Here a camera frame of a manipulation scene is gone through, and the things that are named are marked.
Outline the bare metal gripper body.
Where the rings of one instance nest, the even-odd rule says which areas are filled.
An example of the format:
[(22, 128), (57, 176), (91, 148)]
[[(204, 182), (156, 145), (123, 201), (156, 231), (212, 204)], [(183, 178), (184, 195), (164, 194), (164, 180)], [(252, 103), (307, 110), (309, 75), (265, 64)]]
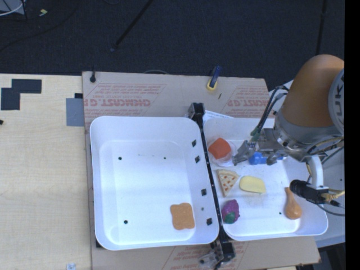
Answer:
[(266, 158), (277, 153), (279, 158), (292, 157), (297, 161), (303, 161), (310, 143), (302, 142), (286, 133), (283, 129), (255, 128), (251, 132), (250, 144), (257, 152), (262, 153)]

